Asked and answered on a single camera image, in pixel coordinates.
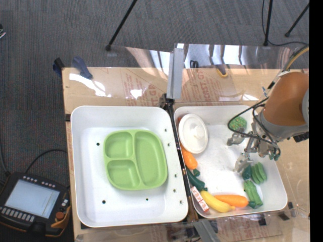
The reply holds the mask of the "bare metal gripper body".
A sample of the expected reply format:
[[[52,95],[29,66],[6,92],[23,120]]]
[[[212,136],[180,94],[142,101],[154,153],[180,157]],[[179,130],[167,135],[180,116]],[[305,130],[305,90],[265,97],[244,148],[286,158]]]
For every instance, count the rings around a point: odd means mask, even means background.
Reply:
[[[274,137],[259,124],[252,124],[248,133],[249,141],[244,149],[244,155],[250,158],[251,153],[257,153],[261,158],[278,158],[279,147]]]

